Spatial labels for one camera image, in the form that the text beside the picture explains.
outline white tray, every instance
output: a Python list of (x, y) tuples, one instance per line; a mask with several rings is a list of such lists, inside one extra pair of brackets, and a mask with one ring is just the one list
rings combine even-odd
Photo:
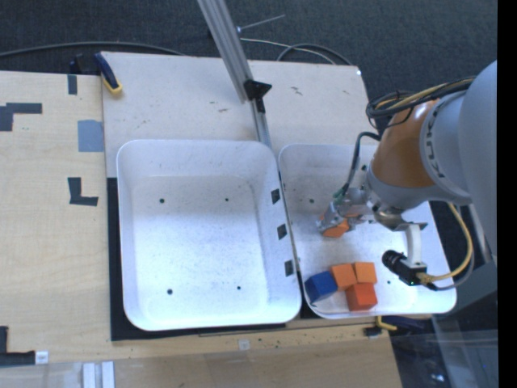
[[(353, 148), (353, 145), (300, 144), (288, 145), (280, 152), (280, 173), (302, 280), (305, 282), (333, 264), (369, 261), (376, 267), (378, 303), (370, 310), (349, 311), (344, 292), (334, 293), (313, 304), (305, 295), (311, 309), (323, 318), (335, 319), (449, 311), (456, 304), (454, 289), (435, 292), (423, 286), (408, 286), (382, 264), (381, 257), (388, 249), (407, 254), (404, 233), (394, 233), (380, 224), (368, 223), (358, 225), (356, 230), (341, 238), (323, 237), (317, 231), (318, 217), (347, 179)], [(361, 146), (359, 167), (368, 165), (375, 149), (375, 145)], [(449, 272), (429, 204), (407, 211), (404, 218), (428, 223), (422, 231), (422, 259), (428, 265), (428, 272)], [(447, 279), (437, 285), (451, 283), (452, 279)]]
[(256, 141), (135, 140), (116, 165), (124, 310), (135, 326), (297, 315), (301, 293), (271, 150)]

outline red-orange block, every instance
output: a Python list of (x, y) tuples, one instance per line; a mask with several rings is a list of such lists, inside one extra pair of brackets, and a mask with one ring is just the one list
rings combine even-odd
[(377, 274), (373, 262), (355, 262), (354, 272), (357, 283), (377, 283)]
[(345, 290), (345, 294), (350, 311), (369, 310), (377, 304), (373, 283), (356, 283)]
[(330, 268), (330, 272), (336, 280), (338, 290), (347, 290), (350, 286), (357, 283), (354, 268), (351, 263), (335, 264)]

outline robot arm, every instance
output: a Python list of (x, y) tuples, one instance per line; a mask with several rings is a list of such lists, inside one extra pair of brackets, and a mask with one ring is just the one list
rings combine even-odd
[(362, 174), (361, 187), (349, 187), (356, 170), (352, 163), (348, 181), (318, 221), (320, 232), (339, 237), (369, 217), (393, 231), (405, 231), (408, 257), (400, 260), (402, 255), (386, 252), (383, 263), (393, 268), (402, 261), (397, 274), (415, 285), (418, 274), (426, 271), (418, 241), (418, 230), (425, 226), (405, 221), (403, 213), (430, 200), (473, 204), (497, 255), (497, 62), (475, 78), (402, 100), (380, 99), (379, 105), (388, 105), (384, 110), (393, 118)]

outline cube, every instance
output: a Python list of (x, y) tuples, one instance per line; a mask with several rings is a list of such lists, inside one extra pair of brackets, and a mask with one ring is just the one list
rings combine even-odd
[(377, 304), (373, 283), (356, 283), (345, 290), (345, 294), (350, 311), (369, 310)]
[(355, 262), (354, 272), (357, 283), (377, 283), (377, 274), (373, 262)]
[(357, 283), (351, 263), (335, 264), (330, 267), (330, 273), (332, 273), (334, 280), (336, 280), (338, 290), (346, 290)]
[(321, 272), (305, 281), (305, 292), (311, 303), (326, 299), (338, 290), (330, 272)]

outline blue block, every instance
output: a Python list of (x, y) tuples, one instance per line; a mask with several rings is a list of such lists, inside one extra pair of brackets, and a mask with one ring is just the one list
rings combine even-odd
[(305, 281), (305, 292), (311, 303), (332, 296), (337, 290), (338, 285), (330, 272), (318, 273)]

